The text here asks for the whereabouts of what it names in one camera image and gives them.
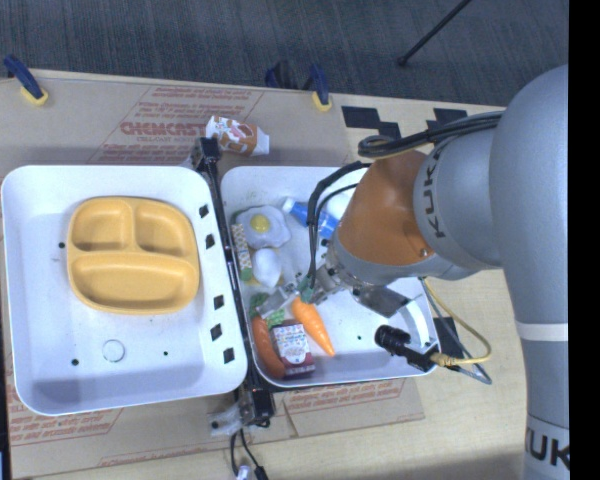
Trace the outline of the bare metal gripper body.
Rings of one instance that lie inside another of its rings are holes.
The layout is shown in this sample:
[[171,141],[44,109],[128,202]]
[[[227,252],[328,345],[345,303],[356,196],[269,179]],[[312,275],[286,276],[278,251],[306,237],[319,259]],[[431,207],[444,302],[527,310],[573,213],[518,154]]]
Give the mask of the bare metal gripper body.
[[324,285],[340,285],[341,290],[338,293],[346,292],[356,303],[360,303],[364,286],[360,274],[361,269],[358,263],[325,262],[319,267],[309,267],[305,277],[305,301],[310,303],[315,282],[318,281]]

